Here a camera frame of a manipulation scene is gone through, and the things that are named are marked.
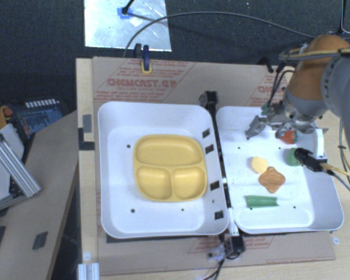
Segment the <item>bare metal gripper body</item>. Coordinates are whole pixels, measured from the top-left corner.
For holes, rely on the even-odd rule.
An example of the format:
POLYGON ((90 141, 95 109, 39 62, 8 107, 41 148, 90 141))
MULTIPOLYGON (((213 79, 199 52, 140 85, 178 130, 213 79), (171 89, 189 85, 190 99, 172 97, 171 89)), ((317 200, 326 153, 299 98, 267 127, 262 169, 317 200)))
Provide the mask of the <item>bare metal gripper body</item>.
POLYGON ((296 130, 309 134, 317 128, 314 117, 308 117, 294 108, 290 103, 272 103, 264 107, 267 124, 277 132, 296 130))

